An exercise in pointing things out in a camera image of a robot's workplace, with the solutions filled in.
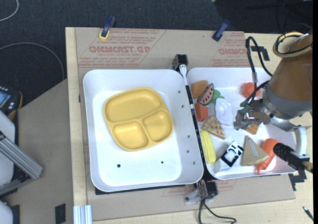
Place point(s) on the yellow corn cob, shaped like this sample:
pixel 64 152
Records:
pixel 208 147

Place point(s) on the orange biscuit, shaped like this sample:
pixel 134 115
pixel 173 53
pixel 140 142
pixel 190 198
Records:
pixel 253 129

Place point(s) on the orange toy bread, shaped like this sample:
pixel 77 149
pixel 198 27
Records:
pixel 197 89

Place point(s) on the orange red cube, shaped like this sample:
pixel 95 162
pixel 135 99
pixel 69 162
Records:
pixel 200 113

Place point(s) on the green toy lettuce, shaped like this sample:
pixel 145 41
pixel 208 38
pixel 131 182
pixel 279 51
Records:
pixel 218 94

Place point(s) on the beige triangle sandwich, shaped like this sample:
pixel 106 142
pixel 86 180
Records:
pixel 253 153

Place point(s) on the black and white carton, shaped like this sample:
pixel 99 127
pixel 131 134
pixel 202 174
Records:
pixel 232 154

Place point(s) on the white plastic tray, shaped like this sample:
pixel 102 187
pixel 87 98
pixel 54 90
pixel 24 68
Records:
pixel 139 168
pixel 228 79

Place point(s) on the white fried egg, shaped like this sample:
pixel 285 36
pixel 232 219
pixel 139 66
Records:
pixel 223 112

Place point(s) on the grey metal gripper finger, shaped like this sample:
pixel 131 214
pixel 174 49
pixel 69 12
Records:
pixel 239 120
pixel 250 121

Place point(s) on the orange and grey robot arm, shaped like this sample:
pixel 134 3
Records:
pixel 290 81

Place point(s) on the thin black and white rod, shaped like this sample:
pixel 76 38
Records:
pixel 191 105

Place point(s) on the black cylinder on white bracket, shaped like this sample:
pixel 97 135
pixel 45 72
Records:
pixel 289 154

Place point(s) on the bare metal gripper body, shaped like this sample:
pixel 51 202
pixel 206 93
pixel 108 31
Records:
pixel 261 112

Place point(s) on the tan pizza slice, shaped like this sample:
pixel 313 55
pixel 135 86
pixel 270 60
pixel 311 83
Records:
pixel 213 127

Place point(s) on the black pen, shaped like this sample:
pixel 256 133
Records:
pixel 307 213

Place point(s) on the yellow divided plate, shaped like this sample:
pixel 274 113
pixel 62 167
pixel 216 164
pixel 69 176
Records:
pixel 136 118

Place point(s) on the brown cardboard board red print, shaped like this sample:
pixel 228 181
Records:
pixel 154 49

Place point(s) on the red watermelon slice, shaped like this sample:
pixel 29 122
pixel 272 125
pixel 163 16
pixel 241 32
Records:
pixel 206 96

